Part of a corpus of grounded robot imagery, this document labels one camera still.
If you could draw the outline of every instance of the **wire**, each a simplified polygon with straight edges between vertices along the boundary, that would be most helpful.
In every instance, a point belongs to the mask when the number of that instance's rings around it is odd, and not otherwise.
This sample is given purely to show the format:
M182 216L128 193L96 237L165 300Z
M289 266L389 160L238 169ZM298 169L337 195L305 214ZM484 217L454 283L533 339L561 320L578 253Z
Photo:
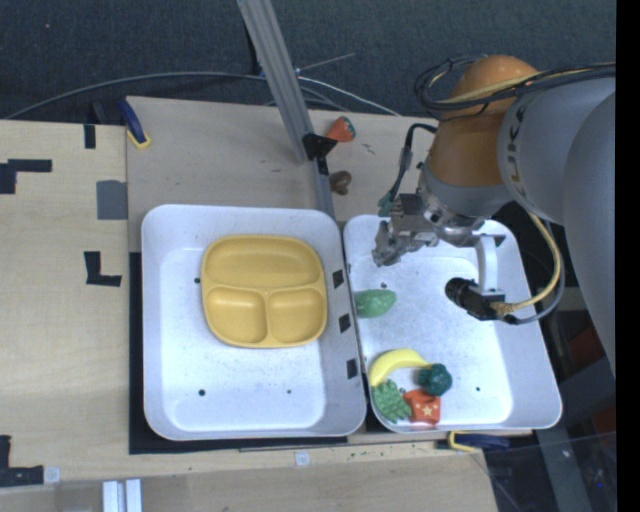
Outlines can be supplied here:
M551 231L551 225L549 224L549 222L545 221L544 225L547 228L547 231L549 232L549 234L553 237L553 232ZM536 320L541 320L542 318L545 318L552 311L554 311L558 306L558 304L560 303L560 300L562 299L562 295L564 294L564 288L565 288L565 269L564 269L564 264L562 262L562 258L560 258L560 277L558 279L558 286L556 288L555 296L553 297L553 300L551 301L551 303L542 311L539 311L538 313L536 313L535 315L531 315L530 317L518 318L513 315L506 315L504 317L504 320L510 324L522 325L522 324L528 324L531 322L535 322Z
M540 302L542 299L547 297L553 291L553 289L558 284L558 281L560 279L560 274L562 273L562 270L561 270L562 259L560 256L560 250L558 249L558 246L553 236L550 234L549 231L547 231L544 224L538 217L536 217L531 212L527 212L527 214L533 221L534 225L538 228L538 230L540 231L540 234L544 238L545 242L547 242L547 245L551 250L551 254L553 255L553 274L547 286L545 286L545 288L540 293L531 297L530 299L523 300L521 302L492 302L491 304L489 304L491 308L496 310L499 316L505 316L509 313L513 313L514 311L518 311L519 309L522 309L527 306L536 304L537 302Z
M441 118L440 122L441 123L448 123L449 121L453 121L454 119L465 119L465 118L469 118L469 117L478 117L479 115L481 115L485 110L487 110L487 108L489 107L489 103L485 103L484 105L482 105L482 107L480 107L480 110L478 110L477 112L474 112L473 114L460 114L457 116L447 116L446 118Z
M302 99L305 101L307 106L323 105L325 107L331 107L332 109L339 110L340 112L351 112L350 110L346 109L341 105L338 105L337 103L334 103L333 101L325 101L319 98L304 98L304 97ZM271 100L271 101L267 101L266 103L263 103L264 107L273 107L274 105L277 105L275 100Z
M431 126L429 124L415 123L412 124L407 130L407 135L404 139L404 148L402 148L401 158L400 158L400 169L398 170L398 177L396 178L395 183L389 190L389 200L393 201L398 194L398 190L400 190L400 185L402 183L402 179L404 178L405 173L409 169L411 165L411 146L413 145L413 132L416 128L421 128L430 133L436 133L438 129L435 126Z
M327 59L320 62L316 62L315 64L310 64L309 66L304 66L300 68L299 71L307 71L309 69L317 68L319 66L324 66L325 64L332 64L339 60L348 59L349 57L355 57L355 56L356 56L356 52L347 53L345 55L340 55L339 57L333 57L332 59Z
M373 101L369 101L369 100L365 100L364 98L361 98L360 96L353 94L352 92L349 91L345 91L344 89L340 89L339 87L336 87L335 85L331 85L325 82L321 82L320 80L315 80L313 78L307 78L305 76L299 76L298 80L303 80L305 82L310 82L316 85L320 85L322 87L327 87L328 89L331 89L333 91L339 92L341 94L344 94L346 96L349 96L350 98L353 98L354 100L357 100L361 103L364 103L365 105L370 105L372 107L375 107L377 109L382 110L383 112L386 112L387 114L391 114L397 117L402 117L400 114L398 114L398 112L395 112L394 110L388 109L387 107L383 107L382 105L378 105L377 103L374 103Z
M118 78L116 80L108 80L106 82L100 82L93 85L88 85L86 87L80 87L79 89L74 89L69 92L65 92L63 94L59 94L58 96L54 96L47 100L41 101L30 107L23 108L22 110L18 110L13 114L6 116L4 119L15 119L16 117L20 117L24 114L28 114L29 112L33 112L42 107L46 107L52 103L71 98L73 96L78 96L80 94L84 94L91 91L96 91L99 89L104 89L106 87L112 87L114 85L122 85L129 84L133 82L142 82L145 80L158 80L158 79L167 79L167 78L193 78L193 77L215 77L215 78L238 78L243 80L256 80L259 82L266 82L266 78L262 76L255 75L245 75L240 73L227 73L222 71L174 71L169 73L153 73L149 75L138 75L127 78Z
M616 75L615 62L596 63L586 66L565 66L505 80L469 93L461 94L455 98L434 100L429 96L428 91L436 81L453 70L466 67L483 57L485 56L447 59L442 64L422 72L416 78L413 88L420 103L425 106L430 113L462 110L474 106L486 105L506 98L521 96L534 91L558 87L568 83L615 77Z
M29 107L23 108L22 110L18 110L12 114L9 114L8 116L4 117L4 119L16 119L20 116L23 116L25 114L28 114L30 112L33 112L35 110L38 110L40 108L49 106L53 103L56 103L58 101L62 101L74 96L78 96L80 94L84 94L87 92L92 92L92 91L96 91L99 89L104 89L107 87L112 87L112 86L116 86L116 85L123 85L123 84L129 84L129 83L134 83L134 82L142 82L142 81L146 81L146 80L162 80L162 79L171 79L171 78L194 78L194 77L203 77L203 78L235 78L235 79L239 79L239 80L254 80L254 81L258 81L258 82L262 82L262 83L266 83L267 79L264 76L257 76L257 75L247 75L247 74L242 74L242 73L227 73L224 71L173 71L173 72L168 72L168 73L153 73L153 74L148 74L148 75L138 75L138 76L132 76L132 77L126 77L126 78L118 78L115 80L108 80L105 82L100 82L97 84L93 84L93 85L88 85L85 87L80 87L78 89L74 89L68 92L65 92L63 94L59 94L57 96L53 96L52 98L49 98L47 100L41 101L39 103L35 103L34 105L31 105ZM396 116L400 116L400 114L398 114L397 112L394 112L392 110L387 109L386 107L383 107L381 105L377 105L376 103L370 102L368 100L365 100L364 98L360 98L359 96L350 93L348 91L344 91L338 87L335 87L333 85L327 84L325 82L320 82L319 80L314 80L311 78L305 78L305 77L299 77L300 80L304 80L307 82L311 82L311 83L315 83L317 85L321 85L324 87L327 87L329 89L335 90L337 92L340 92L342 94L345 94L349 97L352 97L354 99L357 99L358 101L361 101L363 103L372 105L374 107L377 107L379 109L382 109L388 113L392 113L393 115ZM317 98L319 98L320 100L326 102L327 104L333 106L334 108L338 109L338 110L343 110L348 112L347 109L345 109L344 107L338 105L337 103L331 101L329 98L327 98L326 96L324 96L323 94L314 91L313 89L310 89L308 87L301 87L301 90L304 92L307 92L309 94L312 94L314 96L316 96Z

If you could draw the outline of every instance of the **yellow divided plate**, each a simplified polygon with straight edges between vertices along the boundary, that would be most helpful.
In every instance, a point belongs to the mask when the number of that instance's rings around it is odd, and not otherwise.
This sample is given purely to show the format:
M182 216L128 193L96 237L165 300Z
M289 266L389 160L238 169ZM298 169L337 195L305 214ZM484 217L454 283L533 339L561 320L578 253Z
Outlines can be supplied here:
M221 238L204 254L200 282L207 323L230 345L304 345L320 337L327 323L322 263L296 238Z

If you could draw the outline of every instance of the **blue clamp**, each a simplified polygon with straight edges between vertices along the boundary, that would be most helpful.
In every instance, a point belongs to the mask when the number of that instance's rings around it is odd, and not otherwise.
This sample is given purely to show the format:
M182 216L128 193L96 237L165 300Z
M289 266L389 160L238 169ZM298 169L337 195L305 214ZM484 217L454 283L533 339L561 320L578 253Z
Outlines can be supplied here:
M142 129L138 116L131 108L127 100L118 101L118 110L127 125L127 137L138 149L144 149L151 144L151 139Z

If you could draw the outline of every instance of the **black tape marking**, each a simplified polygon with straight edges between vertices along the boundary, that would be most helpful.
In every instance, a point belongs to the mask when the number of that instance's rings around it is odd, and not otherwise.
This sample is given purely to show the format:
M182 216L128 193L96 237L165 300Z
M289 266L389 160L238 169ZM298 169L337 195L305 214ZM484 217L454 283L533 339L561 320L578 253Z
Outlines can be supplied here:
M358 375L358 363L355 359L349 359L347 361L347 379L353 379Z
M117 180L96 182L98 220L126 220L127 184Z
M87 284L100 286L120 286L122 276L103 276L100 273L100 252L85 251L84 262L87 266Z
M84 147L85 149L96 149L96 127L92 124L84 125Z
M0 435L0 487L18 487L44 483L44 466L32 468L9 467L11 436Z
M333 273L333 289L335 290L342 283L344 283L344 273L342 270L336 270Z
M9 159L0 164L0 194L15 194L19 172L51 172L51 160Z
M339 319L338 322L340 323L340 332L345 332L347 329L349 329L349 327L351 327L351 317L349 316L349 313L347 313L346 315L342 315Z

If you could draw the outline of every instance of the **black clamp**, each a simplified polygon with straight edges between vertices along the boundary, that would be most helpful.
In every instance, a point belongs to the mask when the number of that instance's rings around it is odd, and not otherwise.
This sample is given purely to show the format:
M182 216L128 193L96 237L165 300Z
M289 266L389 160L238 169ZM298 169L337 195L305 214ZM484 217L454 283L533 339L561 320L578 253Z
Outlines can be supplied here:
M44 466L33 468L9 467L11 436L0 436L0 487L37 485L44 483Z
M307 158L318 162L318 170L324 176L329 175L326 156L336 147L337 143L337 140L316 135L315 133L307 133L302 137L302 144L307 152Z

